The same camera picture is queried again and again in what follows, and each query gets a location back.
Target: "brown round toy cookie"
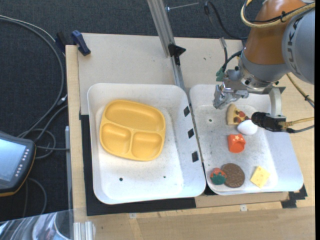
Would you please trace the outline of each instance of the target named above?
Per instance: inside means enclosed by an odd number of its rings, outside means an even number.
[[[226,163],[221,168],[226,174],[224,184],[229,188],[239,188],[245,182],[245,173],[235,163]]]

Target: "wooden table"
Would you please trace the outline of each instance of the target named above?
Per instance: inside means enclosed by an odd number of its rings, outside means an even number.
[[[187,47],[197,53],[197,45],[215,40],[176,38],[176,44],[196,45]],[[237,45],[229,43],[230,54]],[[119,213],[87,216],[80,114],[79,58],[75,45],[66,46],[66,73],[69,106],[70,153],[72,173],[72,201],[74,222],[90,221],[94,226],[94,239],[163,240],[163,239],[315,239],[315,133],[308,130],[291,134],[290,138],[304,177],[307,196],[296,200],[297,208],[283,208],[282,202],[290,198],[288,192],[254,193],[240,195],[200,195],[195,198],[196,208],[145,213]],[[220,47],[208,51],[218,65],[223,64]],[[181,56],[182,70],[191,58]],[[297,84],[314,99],[315,87],[296,77]],[[289,81],[280,80],[285,86],[282,94],[282,112],[287,121],[314,116],[314,109]],[[301,123],[297,129],[311,125]]]

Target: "yellow toy cheese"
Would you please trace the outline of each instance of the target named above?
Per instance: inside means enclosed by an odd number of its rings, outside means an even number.
[[[266,184],[269,176],[270,173],[266,169],[262,168],[261,166],[258,166],[255,169],[250,181],[253,184],[257,185],[259,188],[262,188]]]

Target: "white toy egg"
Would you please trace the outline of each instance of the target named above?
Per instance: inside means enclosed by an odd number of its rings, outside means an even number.
[[[244,120],[243,122],[239,123],[237,129],[240,133],[244,135],[253,135],[257,132],[258,126],[255,125],[250,119]]]

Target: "black carpet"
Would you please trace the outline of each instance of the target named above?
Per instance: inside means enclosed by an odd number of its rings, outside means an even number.
[[[205,1],[215,5],[230,33],[237,37],[248,35],[250,30],[240,19],[240,9],[245,0],[164,0],[165,5],[171,8],[199,3],[169,11],[175,37],[231,39],[218,20],[214,26],[210,25],[204,13]],[[255,15],[259,8],[260,3],[253,4],[249,15]],[[74,30],[83,33],[157,35],[146,0],[0,0],[0,15],[32,23],[54,37],[58,32],[63,32],[69,44],[72,44],[70,35]],[[61,52],[58,55],[64,67],[64,56]],[[29,129],[51,108],[60,91],[61,81],[58,60],[48,44],[32,31],[0,20],[0,131],[18,136]],[[62,97],[67,94],[65,79],[63,84]],[[62,106],[54,108],[37,128],[43,128]],[[64,109],[48,127],[56,138],[57,148],[65,147],[67,125],[68,110]],[[39,133],[32,132],[27,137],[34,138]],[[53,140],[45,134],[37,145],[52,143]],[[44,154],[43,150],[37,151],[38,157]],[[45,189],[45,213],[68,209],[65,151],[54,151],[44,159],[37,159],[30,177]],[[0,197],[0,221],[40,214],[45,201],[43,192],[33,181],[28,181],[27,186],[23,185],[13,196]]]

